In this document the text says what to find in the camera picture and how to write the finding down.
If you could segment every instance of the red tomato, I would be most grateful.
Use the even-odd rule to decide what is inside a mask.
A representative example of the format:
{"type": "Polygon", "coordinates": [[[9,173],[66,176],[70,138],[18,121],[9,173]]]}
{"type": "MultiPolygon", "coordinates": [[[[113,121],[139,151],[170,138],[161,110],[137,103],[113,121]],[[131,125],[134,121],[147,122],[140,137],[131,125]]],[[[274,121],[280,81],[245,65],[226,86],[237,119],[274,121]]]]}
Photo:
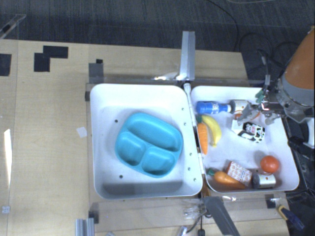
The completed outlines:
{"type": "Polygon", "coordinates": [[[274,173],[279,168],[279,161],[275,157],[267,155],[261,159],[260,166],[264,172],[274,173]]]}

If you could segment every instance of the banana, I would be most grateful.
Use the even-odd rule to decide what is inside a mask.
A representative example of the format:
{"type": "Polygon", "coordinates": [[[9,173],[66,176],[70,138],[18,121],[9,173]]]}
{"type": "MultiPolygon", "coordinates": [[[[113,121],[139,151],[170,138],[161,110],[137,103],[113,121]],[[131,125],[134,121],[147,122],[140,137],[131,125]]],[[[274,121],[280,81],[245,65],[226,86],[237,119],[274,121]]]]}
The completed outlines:
{"type": "Polygon", "coordinates": [[[202,119],[202,122],[205,123],[211,131],[209,132],[211,136],[211,141],[210,141],[211,146],[216,147],[217,143],[219,142],[222,136],[222,132],[221,132],[221,128],[219,124],[211,116],[202,115],[201,119],[202,119]]]}

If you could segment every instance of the wooden table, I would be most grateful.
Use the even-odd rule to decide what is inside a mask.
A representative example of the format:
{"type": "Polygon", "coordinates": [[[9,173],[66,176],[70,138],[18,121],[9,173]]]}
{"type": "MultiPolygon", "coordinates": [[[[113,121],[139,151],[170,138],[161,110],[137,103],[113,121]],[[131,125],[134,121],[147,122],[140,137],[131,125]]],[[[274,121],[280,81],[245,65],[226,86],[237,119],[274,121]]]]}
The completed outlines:
{"type": "MultiPolygon", "coordinates": [[[[106,75],[154,77],[178,71],[181,51],[1,40],[0,53],[13,55],[10,76],[0,77],[0,104],[7,113],[0,131],[10,128],[13,138],[10,189],[0,150],[0,201],[10,205],[10,213],[0,215],[0,235],[74,235],[75,220],[87,218],[93,196],[87,137],[80,138],[77,132],[87,128],[88,64],[102,59],[106,75]],[[51,59],[50,72],[34,72],[34,53],[42,53],[44,45],[68,46],[68,58],[51,59]]],[[[240,53],[197,51],[195,60],[197,77],[247,78],[240,53]]],[[[284,193],[277,197],[287,206],[284,193]]],[[[275,209],[255,205],[260,201],[250,195],[243,204],[247,199],[251,201],[241,211],[232,207],[234,203],[227,205],[241,235],[289,235],[275,209]]],[[[183,218],[182,199],[99,201],[108,220],[95,225],[98,236],[106,231],[116,236],[173,236],[182,223],[192,224],[183,218]]],[[[204,223],[207,235],[221,235],[213,219],[204,223]]]]}

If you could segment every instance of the blue plate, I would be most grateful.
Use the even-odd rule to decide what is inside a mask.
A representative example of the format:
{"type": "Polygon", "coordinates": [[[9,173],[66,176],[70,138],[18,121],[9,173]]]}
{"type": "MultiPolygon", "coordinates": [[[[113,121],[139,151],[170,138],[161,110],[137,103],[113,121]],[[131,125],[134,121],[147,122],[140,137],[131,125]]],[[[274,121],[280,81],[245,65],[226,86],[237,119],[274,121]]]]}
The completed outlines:
{"type": "Polygon", "coordinates": [[[145,113],[131,115],[122,126],[115,153],[125,165],[152,177],[169,174],[182,152],[183,137],[169,123],[145,113]]]}

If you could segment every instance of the orange carrot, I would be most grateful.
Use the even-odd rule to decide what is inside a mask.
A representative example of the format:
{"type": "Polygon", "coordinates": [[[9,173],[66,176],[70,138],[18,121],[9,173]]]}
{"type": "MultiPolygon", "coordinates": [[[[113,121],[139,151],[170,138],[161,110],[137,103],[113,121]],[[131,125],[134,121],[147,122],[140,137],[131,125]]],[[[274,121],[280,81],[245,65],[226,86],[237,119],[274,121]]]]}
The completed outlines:
{"type": "Polygon", "coordinates": [[[212,170],[209,170],[207,174],[213,176],[215,181],[218,183],[225,184],[235,189],[245,189],[245,185],[243,185],[238,180],[230,177],[227,173],[223,171],[217,171],[214,173],[212,170]]]}
{"type": "Polygon", "coordinates": [[[198,123],[197,131],[201,150],[206,155],[208,153],[208,130],[206,124],[198,123]]]}

